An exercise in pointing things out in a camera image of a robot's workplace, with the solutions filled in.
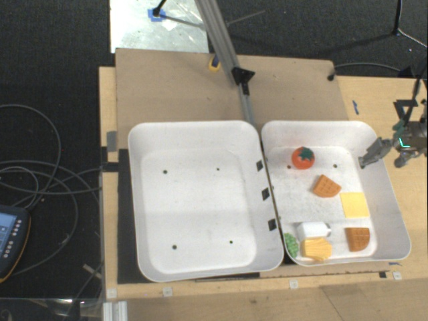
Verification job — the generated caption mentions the yellow cheese slice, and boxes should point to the yellow cheese slice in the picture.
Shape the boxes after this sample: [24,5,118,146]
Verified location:
[339,192,370,219]

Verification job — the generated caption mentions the orange waffle piece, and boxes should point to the orange waffle piece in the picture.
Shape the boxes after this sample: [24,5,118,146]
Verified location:
[312,174,342,199]

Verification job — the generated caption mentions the yellow fries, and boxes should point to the yellow fries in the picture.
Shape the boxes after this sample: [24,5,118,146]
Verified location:
[300,238,333,263]

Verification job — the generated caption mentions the green grapes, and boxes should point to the green grapes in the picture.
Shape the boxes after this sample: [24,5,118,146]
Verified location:
[283,232,300,258]

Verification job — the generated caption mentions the brown cardboard board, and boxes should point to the brown cardboard board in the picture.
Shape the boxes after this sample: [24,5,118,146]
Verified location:
[115,47,391,279]

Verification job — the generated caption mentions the red tomato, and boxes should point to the red tomato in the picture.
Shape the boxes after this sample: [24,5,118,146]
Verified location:
[291,146,316,171]

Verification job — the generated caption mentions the white plastic tray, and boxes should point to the white plastic tray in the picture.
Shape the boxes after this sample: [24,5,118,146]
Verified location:
[260,120,412,268]
[127,120,286,283]

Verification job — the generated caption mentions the white bottle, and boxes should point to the white bottle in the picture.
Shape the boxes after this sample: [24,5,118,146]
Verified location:
[296,221,332,239]

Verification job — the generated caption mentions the brown waffle piece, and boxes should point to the brown waffle piece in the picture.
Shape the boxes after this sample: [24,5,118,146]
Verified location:
[344,227,371,253]

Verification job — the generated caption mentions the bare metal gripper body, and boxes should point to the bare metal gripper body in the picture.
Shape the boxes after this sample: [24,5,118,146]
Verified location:
[401,121,427,154]

